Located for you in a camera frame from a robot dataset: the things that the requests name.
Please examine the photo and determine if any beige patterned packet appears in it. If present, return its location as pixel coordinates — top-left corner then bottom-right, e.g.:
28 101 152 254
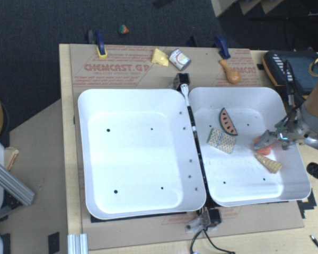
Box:
206 127 237 155

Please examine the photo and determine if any white plastic tray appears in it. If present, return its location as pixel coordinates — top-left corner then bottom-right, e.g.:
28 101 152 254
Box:
77 88 207 220
188 86 312 207

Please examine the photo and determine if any orange toy carrot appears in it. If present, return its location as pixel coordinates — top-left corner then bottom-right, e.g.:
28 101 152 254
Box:
253 136 273 156

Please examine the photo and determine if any small white can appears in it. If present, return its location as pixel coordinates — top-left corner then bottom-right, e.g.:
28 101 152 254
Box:
169 48 192 72

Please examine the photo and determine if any brown cardboard board red print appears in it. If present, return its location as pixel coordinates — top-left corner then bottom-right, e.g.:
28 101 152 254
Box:
68 43 305 251

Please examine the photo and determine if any black cylinder on white bracket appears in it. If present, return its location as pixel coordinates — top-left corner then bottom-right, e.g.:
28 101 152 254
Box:
306 162 318 181

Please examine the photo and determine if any tan chicken drumstick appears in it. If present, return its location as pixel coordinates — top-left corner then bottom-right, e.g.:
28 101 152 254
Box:
218 59 242 85

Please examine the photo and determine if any beige toy sandwich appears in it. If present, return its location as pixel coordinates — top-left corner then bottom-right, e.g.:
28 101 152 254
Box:
3 147 20 171

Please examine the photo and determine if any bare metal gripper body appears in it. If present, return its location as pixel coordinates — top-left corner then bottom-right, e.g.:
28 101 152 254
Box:
276 122 318 151

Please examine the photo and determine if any thin black and white rod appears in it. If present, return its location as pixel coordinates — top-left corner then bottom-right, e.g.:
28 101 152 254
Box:
180 84 210 209

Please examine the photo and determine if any yellow cheese wedge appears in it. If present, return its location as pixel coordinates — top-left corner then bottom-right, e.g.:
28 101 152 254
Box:
151 48 170 67

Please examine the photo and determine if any pink watermelon slice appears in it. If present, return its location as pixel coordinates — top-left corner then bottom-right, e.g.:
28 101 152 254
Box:
218 107 239 137

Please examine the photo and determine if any beige ice cream cone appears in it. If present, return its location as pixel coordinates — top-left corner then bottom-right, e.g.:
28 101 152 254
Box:
254 153 283 174

